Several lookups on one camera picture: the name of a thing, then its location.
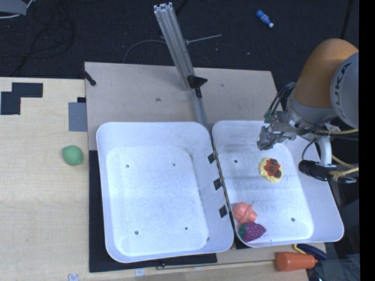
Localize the black cylinder on white bracket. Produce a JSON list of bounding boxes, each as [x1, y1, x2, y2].
[[298, 136, 338, 183]]

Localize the blue bottle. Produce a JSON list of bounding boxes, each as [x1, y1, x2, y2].
[[255, 9, 275, 29]]

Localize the orange pink toy food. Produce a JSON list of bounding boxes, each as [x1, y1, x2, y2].
[[232, 201, 259, 225]]

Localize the green lime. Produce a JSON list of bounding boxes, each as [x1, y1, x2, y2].
[[62, 145, 84, 166]]

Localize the purple grapes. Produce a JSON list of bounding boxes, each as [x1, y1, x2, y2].
[[237, 221, 267, 243]]

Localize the yellow spaghetti with meatballs toy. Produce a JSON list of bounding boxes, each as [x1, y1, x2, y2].
[[258, 157, 284, 184]]

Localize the white plastic tray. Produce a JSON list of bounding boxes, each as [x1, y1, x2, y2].
[[96, 121, 236, 264], [211, 119, 345, 249]]

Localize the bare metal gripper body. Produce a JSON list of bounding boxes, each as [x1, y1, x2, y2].
[[265, 111, 312, 142]]

